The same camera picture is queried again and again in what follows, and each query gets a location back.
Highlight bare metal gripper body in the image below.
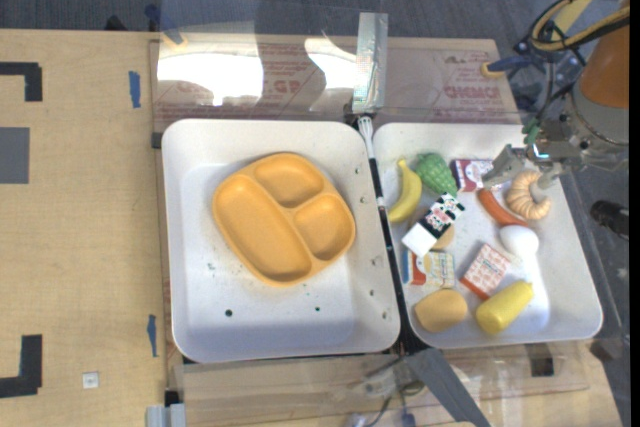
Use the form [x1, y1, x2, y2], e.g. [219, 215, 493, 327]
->
[523, 114, 630, 172]

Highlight tan croissant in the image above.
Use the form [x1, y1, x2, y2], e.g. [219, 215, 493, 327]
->
[504, 170, 553, 222]

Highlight white and red carton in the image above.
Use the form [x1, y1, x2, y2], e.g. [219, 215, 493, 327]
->
[449, 158, 497, 194]

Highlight orange sausage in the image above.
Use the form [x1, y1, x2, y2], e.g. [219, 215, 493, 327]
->
[476, 187, 530, 229]

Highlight green grapes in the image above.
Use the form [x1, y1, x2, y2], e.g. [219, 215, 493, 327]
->
[414, 152, 459, 198]

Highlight white egg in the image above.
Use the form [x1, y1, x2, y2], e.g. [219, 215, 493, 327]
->
[499, 224, 541, 262]

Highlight cow print milk carton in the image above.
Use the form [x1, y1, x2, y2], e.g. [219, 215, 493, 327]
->
[400, 192, 467, 259]

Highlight brown biscuit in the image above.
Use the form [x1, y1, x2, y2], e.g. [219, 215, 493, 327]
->
[429, 223, 457, 252]

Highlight yellow banana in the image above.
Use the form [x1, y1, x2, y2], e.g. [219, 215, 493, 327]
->
[386, 157, 424, 225]

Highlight red checkered carton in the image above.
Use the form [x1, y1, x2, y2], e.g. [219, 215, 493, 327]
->
[459, 242, 513, 301]

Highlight brown cardboard board red print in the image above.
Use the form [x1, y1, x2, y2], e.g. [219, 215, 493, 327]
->
[148, 36, 592, 399]

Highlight white plastic tray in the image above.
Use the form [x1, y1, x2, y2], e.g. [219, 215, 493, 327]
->
[371, 121, 605, 351]
[160, 117, 402, 364]

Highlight orange and white packet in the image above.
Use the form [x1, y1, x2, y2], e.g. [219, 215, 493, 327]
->
[400, 248, 458, 289]

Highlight yellow mustard bottle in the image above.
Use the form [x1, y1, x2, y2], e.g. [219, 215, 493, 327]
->
[474, 279, 535, 337]

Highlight yellow potato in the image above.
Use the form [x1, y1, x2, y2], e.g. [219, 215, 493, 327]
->
[413, 287, 469, 334]

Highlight orange divided plate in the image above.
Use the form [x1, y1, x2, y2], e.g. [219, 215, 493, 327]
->
[211, 151, 358, 289]

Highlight black cylinder on white bracket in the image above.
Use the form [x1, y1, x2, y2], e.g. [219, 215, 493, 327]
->
[589, 199, 630, 242]

